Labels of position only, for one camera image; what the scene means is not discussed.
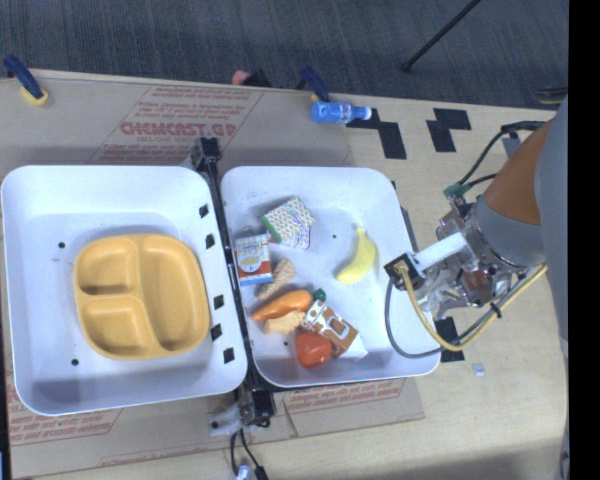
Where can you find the orange divided plate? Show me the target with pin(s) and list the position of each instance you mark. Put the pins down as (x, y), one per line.
(140, 295)

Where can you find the yellow banana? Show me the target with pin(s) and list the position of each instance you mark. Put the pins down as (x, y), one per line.
(361, 260)

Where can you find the brown cardboard board red print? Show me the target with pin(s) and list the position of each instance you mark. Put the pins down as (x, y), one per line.
(280, 133)

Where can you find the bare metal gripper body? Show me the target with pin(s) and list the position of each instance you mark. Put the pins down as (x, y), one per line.
(480, 280)

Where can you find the brown and white carton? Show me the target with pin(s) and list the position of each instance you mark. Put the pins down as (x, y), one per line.
(337, 330)

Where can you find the white patterned carton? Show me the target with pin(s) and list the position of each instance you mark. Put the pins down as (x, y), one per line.
(289, 220)

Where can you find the red and white soup carton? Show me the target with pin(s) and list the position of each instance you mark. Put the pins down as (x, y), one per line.
(253, 260)

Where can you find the orange carrot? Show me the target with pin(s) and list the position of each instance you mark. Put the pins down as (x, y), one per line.
(285, 304)

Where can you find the tan bread piece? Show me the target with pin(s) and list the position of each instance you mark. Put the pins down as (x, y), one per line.
(282, 323)

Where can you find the white plastic tray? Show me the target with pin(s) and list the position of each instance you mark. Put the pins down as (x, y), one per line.
(395, 318)
(45, 198)

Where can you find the thin black rod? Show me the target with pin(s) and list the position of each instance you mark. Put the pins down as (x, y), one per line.
(230, 268)

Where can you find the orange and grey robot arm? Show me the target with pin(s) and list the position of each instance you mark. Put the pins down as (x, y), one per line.
(515, 183)

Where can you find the orange-red tomato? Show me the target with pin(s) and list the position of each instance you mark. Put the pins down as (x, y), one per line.
(312, 350)

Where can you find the blue plastic bottle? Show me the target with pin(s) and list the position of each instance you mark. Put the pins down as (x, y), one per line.
(335, 112)

